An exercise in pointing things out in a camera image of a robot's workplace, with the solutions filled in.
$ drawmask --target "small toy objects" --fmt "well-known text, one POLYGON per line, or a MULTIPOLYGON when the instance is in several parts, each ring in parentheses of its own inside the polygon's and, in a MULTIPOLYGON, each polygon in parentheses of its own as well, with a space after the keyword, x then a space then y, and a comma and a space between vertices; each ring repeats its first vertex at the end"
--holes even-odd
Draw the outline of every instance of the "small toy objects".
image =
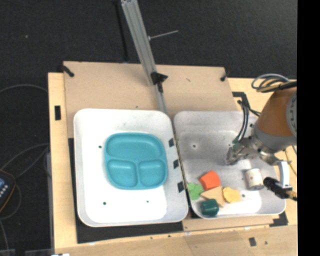
POLYGON ((232 189, 231 187, 225 187, 222 190, 223 197, 228 203, 235 203, 241 201, 240 192, 237 189, 232 189))
POLYGON ((259 168, 247 170, 245 176, 249 190, 262 190, 265 187, 259 168))
POLYGON ((224 207, 225 199, 224 199, 222 190, 223 190, 222 186, 217 186, 217 187, 214 187, 212 189, 209 189, 209 190, 201 193, 200 196, 205 198, 205 199, 208 199, 208 200, 215 199, 217 204, 220 207, 224 207))
POLYGON ((209 199, 201 203, 200 209, 203 215, 214 217, 219 212, 219 205, 215 199, 209 199))
POLYGON ((199 179, 205 191, 213 189, 221 185, 218 174, 211 170, 199 179))
POLYGON ((188 183, 188 190, 191 200, 198 200, 200 194, 204 191, 204 188, 201 184, 188 183))

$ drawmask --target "white plastic tray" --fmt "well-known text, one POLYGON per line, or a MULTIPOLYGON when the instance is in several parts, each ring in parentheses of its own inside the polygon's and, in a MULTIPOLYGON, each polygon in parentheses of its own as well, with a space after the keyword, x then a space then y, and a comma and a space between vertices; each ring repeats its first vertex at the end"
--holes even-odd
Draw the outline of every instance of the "white plastic tray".
MULTIPOLYGON (((240 111, 185 111, 174 117, 174 128, 186 183, 200 184, 199 178, 210 170, 220 177, 223 187, 237 189, 241 201, 225 203, 220 207, 217 218, 253 215, 276 215, 285 210, 286 201, 275 196, 266 188, 248 190, 245 172, 252 168, 261 170, 262 178, 277 179, 273 166, 260 158, 240 160, 235 165, 226 165, 225 159, 232 140, 238 135, 243 122, 240 111)), ((256 117, 249 116, 249 124, 256 117)), ((201 218, 212 219, 201 213, 204 198, 191 201, 191 207, 201 218)))
POLYGON ((153 110, 82 109, 74 117, 77 209, 91 227, 179 222, 189 210, 170 118, 153 110), (148 190, 126 190, 108 180, 103 147, 115 133, 147 133, 161 140, 168 164, 165 183, 148 190))

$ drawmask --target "wooden table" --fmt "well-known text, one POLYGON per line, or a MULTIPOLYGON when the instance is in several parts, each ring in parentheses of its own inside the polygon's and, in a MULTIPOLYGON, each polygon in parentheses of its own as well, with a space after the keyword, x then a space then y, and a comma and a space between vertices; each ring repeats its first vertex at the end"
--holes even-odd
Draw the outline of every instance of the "wooden table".
MULTIPOLYGON (((193 70, 192 67, 187 68, 188 72, 193 70)), ((195 72, 199 71, 199 68, 194 67, 195 72)), ((170 66, 160 66, 160 69, 169 70, 170 66)), ((48 74, 53 232, 56 253, 105 255, 107 251, 111 255, 185 256, 204 255, 210 252, 216 252, 217 255, 232 255, 236 252, 237 255, 246 256, 261 254, 298 255, 297 203, 292 200, 287 200, 285 213, 288 225, 284 226, 270 227, 270 224, 279 218, 278 215, 230 218, 215 221, 214 223, 210 221, 204 222, 205 220, 202 219, 192 219, 188 216, 183 221, 184 230, 181 232, 77 243, 68 147, 66 76, 67 74, 63 73, 48 74), (59 120, 56 120, 55 111, 57 106, 59 106, 61 114, 59 120), (256 246, 252 246, 252 240, 256 242, 256 246)), ((230 91, 245 92, 251 108, 261 111, 270 94, 257 93, 251 89, 252 80, 252 78, 228 78, 227 82, 230 91)), ((237 110, 239 106, 234 104, 232 108, 237 110)), ((290 184, 293 186, 293 190, 297 191, 296 154, 291 148, 288 148, 287 153, 280 152, 277 156, 282 159, 288 157, 292 160, 290 184)))

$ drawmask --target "black floor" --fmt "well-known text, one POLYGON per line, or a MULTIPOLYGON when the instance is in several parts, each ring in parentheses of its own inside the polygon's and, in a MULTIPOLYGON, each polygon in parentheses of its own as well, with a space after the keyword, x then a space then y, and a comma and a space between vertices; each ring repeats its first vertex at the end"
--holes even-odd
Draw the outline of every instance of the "black floor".
MULTIPOLYGON (((229 77, 297 78, 298 0, 140 0, 139 6, 150 36, 179 30, 151 41, 157 64, 220 66, 229 77)), ((0 0, 0 168, 19 152, 49 143, 47 93, 1 90, 21 84, 47 89, 48 72, 63 61, 139 62, 119 2, 0 0)), ((4 170, 18 176, 45 149, 26 152, 4 170)), ((51 246, 47 177, 41 158, 17 180, 21 205, 2 220, 17 255, 51 246)), ((0 218, 18 203, 16 190, 0 218)))

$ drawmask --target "blue divided plate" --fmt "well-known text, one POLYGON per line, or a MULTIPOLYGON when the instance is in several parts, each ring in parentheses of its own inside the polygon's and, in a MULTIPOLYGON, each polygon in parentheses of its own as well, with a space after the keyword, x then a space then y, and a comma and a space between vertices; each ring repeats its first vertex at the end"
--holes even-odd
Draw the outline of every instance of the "blue divided plate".
POLYGON ((105 142, 104 163, 108 179, 120 189, 154 189, 168 177, 165 148, 156 136, 147 133, 111 135, 105 142))

